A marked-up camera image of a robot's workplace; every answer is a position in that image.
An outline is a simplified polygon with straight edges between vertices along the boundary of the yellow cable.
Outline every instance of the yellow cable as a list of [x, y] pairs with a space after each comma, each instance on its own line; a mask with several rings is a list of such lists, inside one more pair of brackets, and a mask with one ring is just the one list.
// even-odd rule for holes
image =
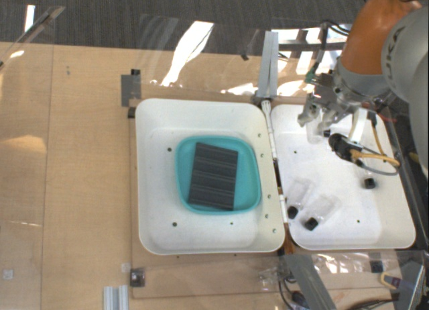
[[383, 148], [381, 147], [381, 143], [380, 143], [380, 139], [378, 137], [377, 129], [375, 128], [374, 125], [372, 125], [372, 127], [373, 127], [373, 134], [374, 134], [374, 138], [375, 138], [375, 143], [377, 143], [378, 150], [380, 151], [381, 155], [386, 156], [386, 154], [383, 151]]
[[387, 157], [387, 156], [377, 155], [377, 154], [364, 154], [362, 152], [358, 152], [355, 149], [350, 149], [350, 153], [351, 153], [351, 157], [355, 160], [358, 158], [375, 158], [378, 160], [386, 161], [394, 167], [400, 167], [401, 166], [400, 162], [398, 160], [396, 160], [395, 158], [392, 158], [392, 157]]

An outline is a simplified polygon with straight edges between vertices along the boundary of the blue bowl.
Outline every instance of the blue bowl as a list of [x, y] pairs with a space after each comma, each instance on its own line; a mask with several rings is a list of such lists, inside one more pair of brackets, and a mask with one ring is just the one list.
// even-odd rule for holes
[[[188, 203], [197, 143], [210, 144], [238, 152], [234, 207], [232, 211]], [[194, 136], [186, 138], [176, 148], [175, 168], [180, 200], [190, 211], [205, 215], [231, 215], [250, 211], [261, 200], [261, 181], [255, 154], [251, 146], [239, 138], [226, 136]]]

